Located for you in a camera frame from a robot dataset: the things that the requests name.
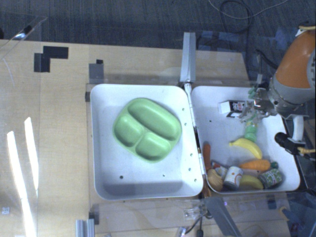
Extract white plastic tray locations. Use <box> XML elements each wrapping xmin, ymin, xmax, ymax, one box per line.
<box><xmin>90</xmin><ymin>83</ymin><xmax>204</xmax><ymax>201</ymax></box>
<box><xmin>191</xmin><ymin>85</ymin><xmax>301</xmax><ymax>195</ymax></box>

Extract tan toy bread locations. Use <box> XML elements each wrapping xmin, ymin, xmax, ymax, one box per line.
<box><xmin>206</xmin><ymin>168</ymin><xmax>224</xmax><ymax>192</ymax></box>

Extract yellow banana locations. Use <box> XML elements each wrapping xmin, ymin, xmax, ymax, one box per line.
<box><xmin>229</xmin><ymin>137</ymin><xmax>263</xmax><ymax>160</ymax></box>
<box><xmin>238</xmin><ymin>174</ymin><xmax>265</xmax><ymax>191</ymax></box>

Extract red and white small can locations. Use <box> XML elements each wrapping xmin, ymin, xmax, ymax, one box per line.
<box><xmin>211</xmin><ymin>160</ymin><xmax>229</xmax><ymax>180</ymax></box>

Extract white and orange can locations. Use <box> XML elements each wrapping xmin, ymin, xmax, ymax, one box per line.
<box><xmin>223</xmin><ymin>166</ymin><xmax>244</xmax><ymax>191</ymax></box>

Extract black cylinder on white bracket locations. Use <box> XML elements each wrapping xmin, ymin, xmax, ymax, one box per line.
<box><xmin>274</xmin><ymin>115</ymin><xmax>307</xmax><ymax>156</ymax></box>

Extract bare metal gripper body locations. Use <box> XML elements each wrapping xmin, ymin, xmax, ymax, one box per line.
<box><xmin>251</xmin><ymin>87</ymin><xmax>280</xmax><ymax>118</ymax></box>

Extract green toy grapes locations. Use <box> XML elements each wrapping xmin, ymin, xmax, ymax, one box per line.
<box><xmin>243</xmin><ymin>120</ymin><xmax>259</xmax><ymax>143</ymax></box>

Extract orange carrot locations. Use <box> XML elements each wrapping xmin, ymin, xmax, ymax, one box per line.
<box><xmin>238</xmin><ymin>158</ymin><xmax>279</xmax><ymax>172</ymax></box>

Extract green can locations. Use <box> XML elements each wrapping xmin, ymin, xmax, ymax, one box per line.
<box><xmin>258</xmin><ymin>168</ymin><xmax>283</xmax><ymax>190</ymax></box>

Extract white and black carton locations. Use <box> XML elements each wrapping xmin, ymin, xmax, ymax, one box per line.
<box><xmin>218</xmin><ymin>99</ymin><xmax>248</xmax><ymax>119</ymax></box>

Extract green divided plate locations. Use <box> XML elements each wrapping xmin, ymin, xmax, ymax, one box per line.
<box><xmin>113</xmin><ymin>97</ymin><xmax>183</xmax><ymax>164</ymax></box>

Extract orange-red sausage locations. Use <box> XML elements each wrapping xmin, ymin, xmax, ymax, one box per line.
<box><xmin>202</xmin><ymin>143</ymin><xmax>212</xmax><ymax>171</ymax></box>

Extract thin black and white rod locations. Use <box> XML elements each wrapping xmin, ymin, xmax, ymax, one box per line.
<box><xmin>184</xmin><ymin>82</ymin><xmax>206</xmax><ymax>175</ymax></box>

